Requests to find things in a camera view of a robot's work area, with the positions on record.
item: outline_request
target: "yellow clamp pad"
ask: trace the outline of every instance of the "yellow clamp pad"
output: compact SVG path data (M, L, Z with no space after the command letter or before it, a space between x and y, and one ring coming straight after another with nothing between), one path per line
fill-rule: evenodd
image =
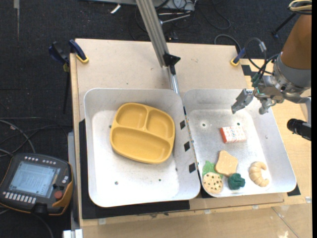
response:
M88 56L86 56L86 59L85 59L85 60L82 60L82 59L81 59L81 57L80 57L79 55L76 55L76 57L78 58L78 60L80 60L80 61L81 61L81 63L88 63L88 61L89 61Z
M230 64L232 65L232 66L237 66L238 64L239 64L239 62L240 62L240 59L235 63L234 62L234 60L235 60L236 58L233 58L231 61L230 61Z

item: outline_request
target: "small package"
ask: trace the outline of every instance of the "small package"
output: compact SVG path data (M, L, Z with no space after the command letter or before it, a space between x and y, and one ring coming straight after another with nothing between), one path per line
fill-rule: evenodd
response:
M222 127L220 133L225 144L247 140L242 126Z

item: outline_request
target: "green vegetable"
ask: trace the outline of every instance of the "green vegetable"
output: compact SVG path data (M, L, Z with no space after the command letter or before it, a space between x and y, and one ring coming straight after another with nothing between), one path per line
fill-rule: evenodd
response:
M205 163L205 165L203 167L203 177L204 177L205 174L210 173L210 172L213 172L213 173L217 174L217 172L214 170L214 163L206 161L206 163Z
M244 187L245 184L246 181L238 173L234 173L228 178L228 185L230 189L239 189L240 187Z

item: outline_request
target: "black floor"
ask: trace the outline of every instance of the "black floor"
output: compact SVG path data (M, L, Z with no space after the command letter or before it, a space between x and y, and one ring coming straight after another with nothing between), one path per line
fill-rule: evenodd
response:
M163 25L166 38L182 43L235 45L241 47L252 37L262 40L267 56L281 51L298 16L272 35L292 13L293 0L199 0L195 13ZM72 130L71 99L64 108L67 73L49 55L57 41L69 53L74 38L148 41L142 19L135 6L79 0L0 0L0 121L21 129L37 153L67 160L66 135ZM171 16L161 16L167 20ZM257 43L248 46L249 56L262 58ZM7 152L32 152L17 129L0 122L0 179L9 163ZM1 238L44 238L50 233L41 220L9 210L1 214ZM70 229L69 211L61 217L47 218L55 238Z

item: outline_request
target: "croissant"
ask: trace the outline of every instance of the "croissant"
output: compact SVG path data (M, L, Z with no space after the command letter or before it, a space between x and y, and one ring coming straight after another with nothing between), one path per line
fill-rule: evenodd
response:
M266 164L261 161L253 162L249 169L250 179L258 186L265 187L269 183L269 179L262 177L261 169L266 170Z

